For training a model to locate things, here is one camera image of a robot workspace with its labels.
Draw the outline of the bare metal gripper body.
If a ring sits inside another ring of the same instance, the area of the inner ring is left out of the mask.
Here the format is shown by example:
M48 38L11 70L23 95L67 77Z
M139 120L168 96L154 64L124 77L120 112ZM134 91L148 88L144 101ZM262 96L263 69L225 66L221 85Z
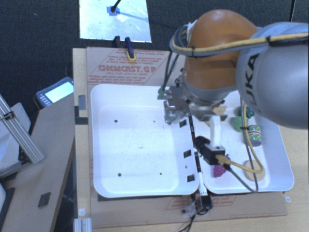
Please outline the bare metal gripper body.
M165 91L165 100L176 107L176 110L189 111L199 121L209 121L212 116L219 116L222 121L227 118L224 112L215 112L219 108L227 92L172 86Z

